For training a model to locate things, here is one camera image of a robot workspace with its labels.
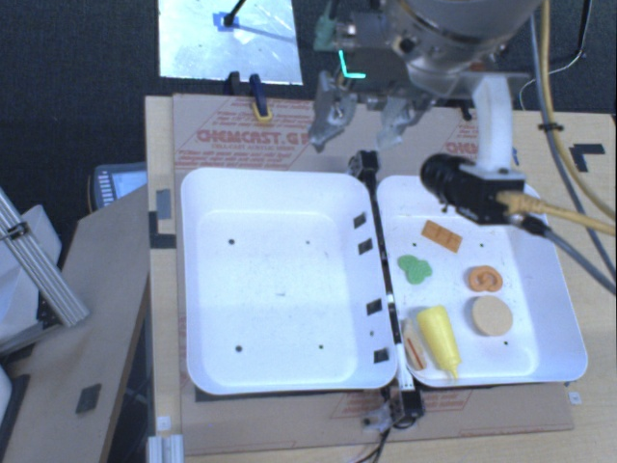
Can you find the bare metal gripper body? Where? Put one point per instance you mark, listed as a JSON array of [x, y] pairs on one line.
[[385, 61]]

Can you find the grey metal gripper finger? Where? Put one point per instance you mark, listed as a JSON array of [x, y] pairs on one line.
[[330, 114], [396, 121]]

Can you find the brown cardboard board red print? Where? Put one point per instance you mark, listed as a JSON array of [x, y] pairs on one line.
[[270, 133]]

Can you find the orange rectangular biscuit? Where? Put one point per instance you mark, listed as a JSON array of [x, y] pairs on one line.
[[441, 236]]

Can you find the thin black and white rod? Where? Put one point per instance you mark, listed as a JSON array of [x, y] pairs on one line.
[[385, 263]]

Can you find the green lettuce leaf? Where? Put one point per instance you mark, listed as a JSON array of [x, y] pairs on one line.
[[414, 269]]

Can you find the white plastic tray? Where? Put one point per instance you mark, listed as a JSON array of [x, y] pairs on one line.
[[275, 282], [530, 307]]

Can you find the orange pretzel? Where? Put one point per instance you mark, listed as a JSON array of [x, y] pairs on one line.
[[485, 279]]

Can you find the tan round biscuit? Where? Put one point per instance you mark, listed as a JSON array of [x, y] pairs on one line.
[[491, 315]]

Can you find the yellow mustard bottle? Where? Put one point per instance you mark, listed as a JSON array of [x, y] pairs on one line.
[[439, 338]]

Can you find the hot dog in bun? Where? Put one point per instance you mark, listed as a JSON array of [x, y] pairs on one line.
[[413, 345]]

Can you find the black cylinder on white bracket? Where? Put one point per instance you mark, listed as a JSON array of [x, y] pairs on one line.
[[482, 181]]

